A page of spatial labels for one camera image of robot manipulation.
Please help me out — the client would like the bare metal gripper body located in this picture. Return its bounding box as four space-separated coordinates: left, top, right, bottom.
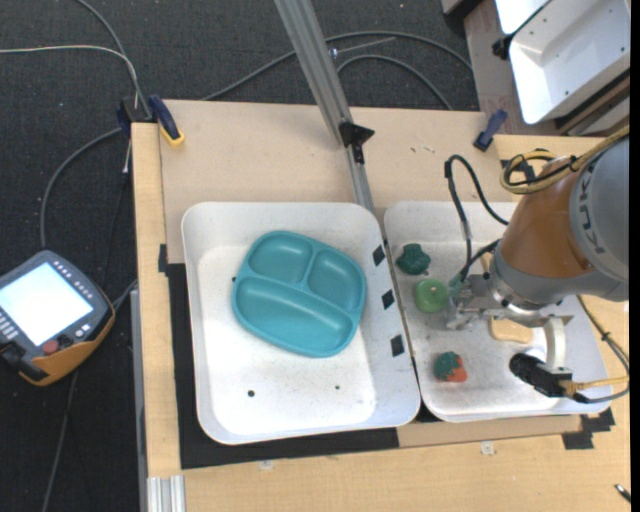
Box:
452 273 575 330

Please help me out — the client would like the green apple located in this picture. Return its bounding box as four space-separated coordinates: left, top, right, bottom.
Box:
412 277 449 315

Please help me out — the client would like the red strawberry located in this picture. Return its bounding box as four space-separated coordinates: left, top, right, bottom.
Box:
432 350 470 384

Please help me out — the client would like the white plastic tray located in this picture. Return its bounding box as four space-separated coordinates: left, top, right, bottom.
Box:
382 200 615 424
180 200 423 447

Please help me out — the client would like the green broccoli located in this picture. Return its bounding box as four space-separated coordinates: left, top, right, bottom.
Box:
395 242 433 277

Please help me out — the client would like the teal divided plate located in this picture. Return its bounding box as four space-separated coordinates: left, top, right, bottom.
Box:
230 229 369 360

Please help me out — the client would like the brown flat board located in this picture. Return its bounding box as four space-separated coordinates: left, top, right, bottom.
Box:
158 99 585 450

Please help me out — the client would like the black cylinder on white bracket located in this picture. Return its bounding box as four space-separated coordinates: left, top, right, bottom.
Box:
508 315 576 399

